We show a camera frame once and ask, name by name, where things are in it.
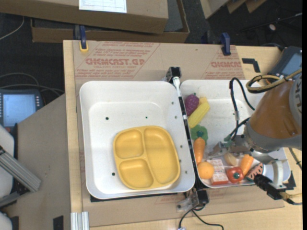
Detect brown cardboard board red print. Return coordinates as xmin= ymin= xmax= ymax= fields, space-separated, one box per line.
xmin=71 ymin=40 xmax=286 ymax=227

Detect orange and white carton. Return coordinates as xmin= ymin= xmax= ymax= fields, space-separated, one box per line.
xmin=210 ymin=172 xmax=229 ymax=186

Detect thin black and white rod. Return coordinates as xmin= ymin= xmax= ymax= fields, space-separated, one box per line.
xmin=172 ymin=76 xmax=200 ymax=190

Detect purple grapes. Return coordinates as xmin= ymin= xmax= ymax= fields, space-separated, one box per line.
xmin=184 ymin=93 xmax=200 ymax=116

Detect white and red carton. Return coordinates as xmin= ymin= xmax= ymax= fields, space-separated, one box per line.
xmin=206 ymin=159 xmax=226 ymax=174

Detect closed brown cardboard box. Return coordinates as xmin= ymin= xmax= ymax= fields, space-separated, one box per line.
xmin=0 ymin=0 xmax=169 ymax=35

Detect black cylinder on white bracket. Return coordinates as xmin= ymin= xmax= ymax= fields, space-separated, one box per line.
xmin=253 ymin=159 xmax=288 ymax=200

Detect red bell pepper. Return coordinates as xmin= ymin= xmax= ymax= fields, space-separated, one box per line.
xmin=226 ymin=166 xmax=245 ymax=184

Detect green broccoli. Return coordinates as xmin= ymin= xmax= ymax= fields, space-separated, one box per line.
xmin=190 ymin=124 xmax=209 ymax=144

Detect orange fruit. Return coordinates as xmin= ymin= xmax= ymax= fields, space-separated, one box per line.
xmin=197 ymin=161 xmax=215 ymax=180

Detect watermelon slice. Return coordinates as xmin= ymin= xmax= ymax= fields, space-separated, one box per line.
xmin=245 ymin=162 xmax=264 ymax=182

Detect black block with wires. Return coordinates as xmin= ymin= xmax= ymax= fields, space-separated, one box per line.
xmin=166 ymin=66 xmax=182 ymax=82
xmin=196 ymin=189 xmax=210 ymax=205

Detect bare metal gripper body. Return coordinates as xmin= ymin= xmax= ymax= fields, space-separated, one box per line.
xmin=230 ymin=134 xmax=273 ymax=164

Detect yellow divided plate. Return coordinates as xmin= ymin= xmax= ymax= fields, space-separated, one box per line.
xmin=112 ymin=125 xmax=181 ymax=191

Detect beige potato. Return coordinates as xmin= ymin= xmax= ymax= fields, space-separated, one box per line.
xmin=224 ymin=152 xmax=238 ymax=167

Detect open brown cardboard box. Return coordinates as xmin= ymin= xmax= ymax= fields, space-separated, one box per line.
xmin=30 ymin=0 xmax=190 ymax=44

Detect yellow corn cob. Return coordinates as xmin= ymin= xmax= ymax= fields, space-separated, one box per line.
xmin=187 ymin=96 xmax=211 ymax=129

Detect large orange carrot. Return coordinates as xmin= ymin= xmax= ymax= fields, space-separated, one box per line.
xmin=193 ymin=130 xmax=207 ymax=166

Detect small orange carrot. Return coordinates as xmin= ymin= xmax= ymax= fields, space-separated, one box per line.
xmin=240 ymin=154 xmax=255 ymax=176

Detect white plastic tray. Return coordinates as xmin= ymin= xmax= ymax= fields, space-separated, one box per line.
xmin=179 ymin=79 xmax=292 ymax=189
xmin=79 ymin=80 xmax=196 ymax=200

